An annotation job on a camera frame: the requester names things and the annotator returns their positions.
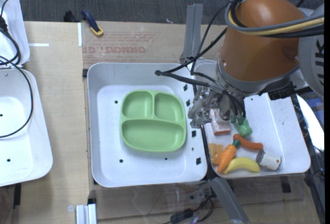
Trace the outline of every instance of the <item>green divided tray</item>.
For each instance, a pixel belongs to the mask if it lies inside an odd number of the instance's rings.
[[[171,152],[186,141],[187,123],[181,100],[170,93],[135,90],[123,100],[120,130],[124,143],[136,150]]]

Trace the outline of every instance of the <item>orange carrot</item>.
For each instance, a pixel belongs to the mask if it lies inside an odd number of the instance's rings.
[[[233,144],[227,145],[227,147],[221,153],[217,173],[222,172],[228,166],[231,160],[235,157],[236,150],[237,149],[235,145]]]
[[[263,149],[262,143],[246,140],[239,134],[235,134],[233,139],[240,141],[241,145],[249,150],[260,151]]]

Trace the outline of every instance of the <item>wooden table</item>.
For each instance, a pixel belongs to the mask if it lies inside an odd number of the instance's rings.
[[[12,223],[75,223],[74,206],[86,205],[90,192],[83,54],[78,45],[78,24],[25,22],[25,28],[29,43],[49,43],[49,46],[31,46],[30,62],[24,68],[38,83],[54,163],[43,178],[22,183],[21,205],[14,209]],[[250,221],[318,223],[317,211],[303,178],[303,175],[295,176],[301,183],[300,199],[245,205],[243,208]],[[166,221],[169,221],[168,215],[153,215],[100,223]],[[218,208],[205,223],[231,222],[223,208]]]

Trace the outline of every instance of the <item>tin can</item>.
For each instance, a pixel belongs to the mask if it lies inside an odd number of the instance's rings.
[[[280,155],[260,150],[257,154],[256,162],[265,168],[276,171],[282,163],[282,157]]]

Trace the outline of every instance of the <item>toy banana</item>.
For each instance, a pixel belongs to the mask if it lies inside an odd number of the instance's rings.
[[[237,157],[231,160],[222,174],[228,174],[237,169],[247,169],[252,172],[260,172],[260,166],[254,160],[247,157]]]

